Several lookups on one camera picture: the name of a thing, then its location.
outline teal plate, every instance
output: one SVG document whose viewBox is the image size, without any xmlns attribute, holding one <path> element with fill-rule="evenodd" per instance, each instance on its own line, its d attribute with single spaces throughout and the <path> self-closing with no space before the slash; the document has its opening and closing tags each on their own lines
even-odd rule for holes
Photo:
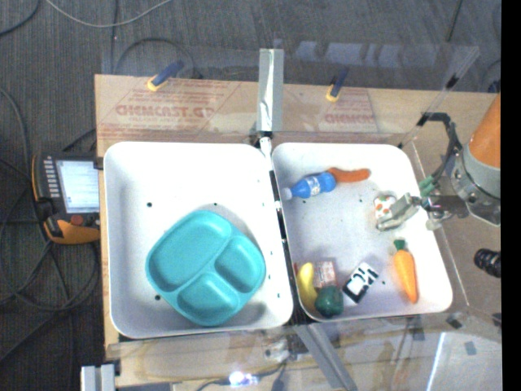
<svg viewBox="0 0 521 391">
<path fill-rule="evenodd" d="M 193 323 L 215 327 L 236 315 L 262 285 L 262 252 L 219 214 L 200 210 L 175 223 L 147 256 L 154 289 Z"/>
</svg>

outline blue bottle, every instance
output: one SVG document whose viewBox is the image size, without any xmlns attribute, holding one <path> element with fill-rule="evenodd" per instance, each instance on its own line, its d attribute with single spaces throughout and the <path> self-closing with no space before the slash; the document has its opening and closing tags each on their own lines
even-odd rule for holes
<svg viewBox="0 0 521 391">
<path fill-rule="evenodd" d="M 280 194 L 282 200 L 289 200 L 291 197 L 307 199 L 323 192 L 333 191 L 335 187 L 335 177 L 326 171 L 302 178 L 292 188 L 283 188 Z"/>
</svg>

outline orange carrot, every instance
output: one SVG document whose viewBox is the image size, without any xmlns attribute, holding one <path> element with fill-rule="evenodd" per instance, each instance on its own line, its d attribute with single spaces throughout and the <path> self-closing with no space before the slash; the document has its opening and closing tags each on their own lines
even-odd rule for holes
<svg viewBox="0 0 521 391">
<path fill-rule="evenodd" d="M 413 255 L 404 250 L 405 242 L 403 240 L 395 240 L 394 244 L 398 251 L 394 254 L 394 266 L 401 285 L 412 303 L 418 301 L 418 287 L 416 284 L 416 268 Z"/>
<path fill-rule="evenodd" d="M 369 178 L 371 175 L 371 172 L 367 168 L 355 169 L 354 171 L 344 171 L 339 168 L 329 168 L 327 171 L 333 174 L 336 182 L 358 182 Z"/>
</svg>

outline dark floor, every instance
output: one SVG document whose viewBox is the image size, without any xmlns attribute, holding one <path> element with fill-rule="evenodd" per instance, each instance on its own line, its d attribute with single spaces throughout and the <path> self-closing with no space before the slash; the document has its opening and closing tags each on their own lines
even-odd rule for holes
<svg viewBox="0 0 521 391">
<path fill-rule="evenodd" d="M 51 1 L 107 25 L 164 0 Z M 77 20 L 0 0 L 0 389 L 79 389 L 81 366 L 103 362 L 98 251 L 45 251 L 24 191 L 31 154 L 83 134 L 70 150 L 94 146 L 94 74 L 151 76 L 181 58 L 184 77 L 255 81 L 258 50 L 279 47 L 286 82 L 326 85 L 348 67 L 351 86 L 441 90 L 467 61 L 454 90 L 501 83 L 501 0 L 175 0 L 121 26 Z"/>
</svg>

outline white cable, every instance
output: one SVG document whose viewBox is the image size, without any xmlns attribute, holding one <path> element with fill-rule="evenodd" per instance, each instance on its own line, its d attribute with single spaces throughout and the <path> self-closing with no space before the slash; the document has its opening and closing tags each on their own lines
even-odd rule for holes
<svg viewBox="0 0 521 391">
<path fill-rule="evenodd" d="M 92 24 L 92 23 L 85 22 L 72 15 L 69 15 L 66 11 L 64 11 L 64 10 L 60 9 L 58 6 L 56 6 L 51 0 L 45 0 L 45 1 L 48 2 L 55 10 L 59 11 L 62 15 L 65 15 L 69 19 L 74 20 L 75 22 L 77 22 L 79 24 L 83 24 L 84 26 L 90 26 L 91 28 L 113 28 L 114 26 L 122 26 L 124 24 L 130 24 L 138 19 L 141 19 L 143 16 L 148 15 L 151 11 L 154 11 L 155 9 L 157 9 L 167 3 L 170 3 L 173 0 L 165 0 L 164 2 L 156 4 L 155 6 L 151 7 L 150 9 L 144 11 L 142 14 L 137 15 L 136 17 L 134 17 L 132 19 L 114 23 L 114 24 Z"/>
</svg>

